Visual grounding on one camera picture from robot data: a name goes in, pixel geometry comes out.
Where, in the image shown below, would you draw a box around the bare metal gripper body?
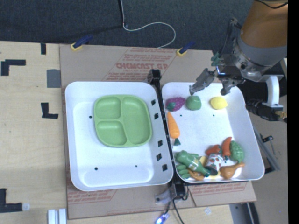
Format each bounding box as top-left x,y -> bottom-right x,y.
215,52 -> 269,85

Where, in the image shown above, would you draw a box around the yellow lemon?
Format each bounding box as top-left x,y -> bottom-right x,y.
209,96 -> 228,111

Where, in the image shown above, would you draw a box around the green apple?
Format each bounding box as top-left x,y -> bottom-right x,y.
185,95 -> 202,111

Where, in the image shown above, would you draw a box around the purple grapes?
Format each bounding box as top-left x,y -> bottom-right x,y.
165,97 -> 186,112

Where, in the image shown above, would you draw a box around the white plastic tray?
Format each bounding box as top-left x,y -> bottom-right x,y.
64,81 -> 174,192
161,82 -> 265,184

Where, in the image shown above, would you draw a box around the orange carrot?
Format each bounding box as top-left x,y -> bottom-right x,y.
166,111 -> 182,147

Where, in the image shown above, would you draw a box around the orange chili pepper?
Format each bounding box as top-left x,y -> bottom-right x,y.
221,136 -> 233,158

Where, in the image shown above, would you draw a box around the green grapes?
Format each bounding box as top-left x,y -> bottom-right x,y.
229,140 -> 245,162

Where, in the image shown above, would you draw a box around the white strawberry print carton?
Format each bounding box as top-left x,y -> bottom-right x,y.
205,153 -> 223,170

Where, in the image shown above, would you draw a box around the green bottle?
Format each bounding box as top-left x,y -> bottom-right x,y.
174,150 -> 211,178

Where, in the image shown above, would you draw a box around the brown chicken drumstick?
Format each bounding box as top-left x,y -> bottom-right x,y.
219,161 -> 246,180

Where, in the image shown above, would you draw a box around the green divided plate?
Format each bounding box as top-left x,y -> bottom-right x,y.
93,94 -> 153,148

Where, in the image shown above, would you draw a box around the green pea pods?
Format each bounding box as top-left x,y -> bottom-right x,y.
175,163 -> 192,180

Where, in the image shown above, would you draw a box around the orange toy food slice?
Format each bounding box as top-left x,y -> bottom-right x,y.
187,169 -> 206,182

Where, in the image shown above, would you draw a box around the brown cardboard board, red print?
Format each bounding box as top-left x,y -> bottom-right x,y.
59,43 -> 257,220

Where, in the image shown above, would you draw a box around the black cylinder on white bracket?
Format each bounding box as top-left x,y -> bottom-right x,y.
245,74 -> 285,122

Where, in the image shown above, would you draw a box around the black block with thin wires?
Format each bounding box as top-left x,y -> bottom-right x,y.
147,69 -> 163,86
167,182 -> 188,200

